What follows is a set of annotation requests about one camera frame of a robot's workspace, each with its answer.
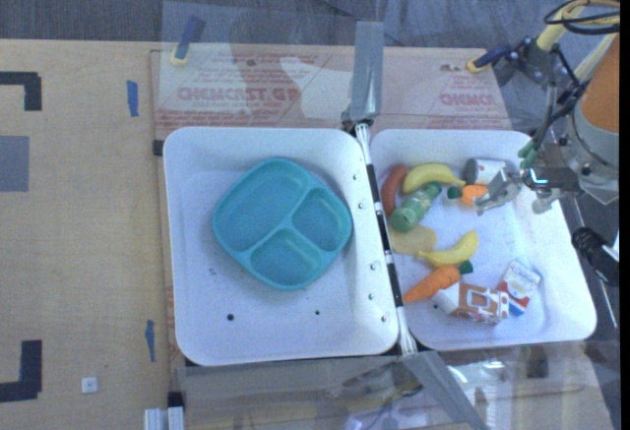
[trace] white bin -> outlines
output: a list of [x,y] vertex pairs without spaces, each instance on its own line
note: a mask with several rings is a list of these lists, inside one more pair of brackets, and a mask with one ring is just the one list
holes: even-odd
[[[385,130],[372,140],[379,184],[398,163],[436,161],[461,171],[470,157],[516,161],[528,137],[512,131]],[[214,205],[238,177],[269,157],[309,169],[348,206],[353,233],[326,272],[297,291],[273,289],[242,269],[214,240]],[[381,354],[399,323],[363,154],[334,129],[190,127],[163,151],[178,344],[201,365]],[[577,340],[597,315],[570,233],[556,203],[532,211],[534,192],[482,216],[436,201],[423,224],[447,248],[474,228],[480,238],[468,282],[495,287],[508,263],[525,258],[542,274],[527,312],[496,326],[445,316],[430,301],[405,306],[409,330],[426,346],[454,350]],[[394,254],[401,291],[426,276],[422,260]]]

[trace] toy bottle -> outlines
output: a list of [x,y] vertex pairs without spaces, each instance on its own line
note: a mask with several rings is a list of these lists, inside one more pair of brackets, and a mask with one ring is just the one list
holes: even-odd
[[438,182],[429,182],[412,192],[390,215],[390,224],[399,232],[409,232],[431,208],[433,200],[442,192]]

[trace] toy banana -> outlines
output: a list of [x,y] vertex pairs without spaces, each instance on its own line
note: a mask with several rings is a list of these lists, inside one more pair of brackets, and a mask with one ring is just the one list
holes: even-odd
[[473,256],[479,246],[479,236],[476,231],[470,230],[464,234],[453,248],[437,252],[416,252],[417,257],[422,257],[429,263],[439,268],[441,266],[457,265]]
[[403,194],[408,194],[428,182],[456,183],[464,187],[466,182],[457,178],[446,164],[431,162],[412,169],[403,180]]

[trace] blue plate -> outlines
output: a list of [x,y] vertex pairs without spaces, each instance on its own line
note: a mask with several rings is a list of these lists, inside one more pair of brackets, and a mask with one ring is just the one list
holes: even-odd
[[347,206],[310,171],[285,158],[259,162],[221,197],[212,228],[220,246],[280,290],[308,285],[352,233]]

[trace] orange toy piece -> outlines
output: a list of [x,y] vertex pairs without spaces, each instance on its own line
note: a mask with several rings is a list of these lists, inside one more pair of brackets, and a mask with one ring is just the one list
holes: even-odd
[[396,193],[399,185],[407,176],[407,168],[398,164],[392,168],[381,188],[381,203],[387,216],[396,209]]
[[403,295],[403,301],[407,303],[428,299],[439,290],[457,283],[460,280],[460,276],[460,270],[456,266],[440,266]]
[[487,191],[488,191],[488,188],[485,185],[480,185],[480,184],[465,185],[462,188],[462,197],[460,199],[465,204],[469,206],[474,206],[473,199],[480,198]]

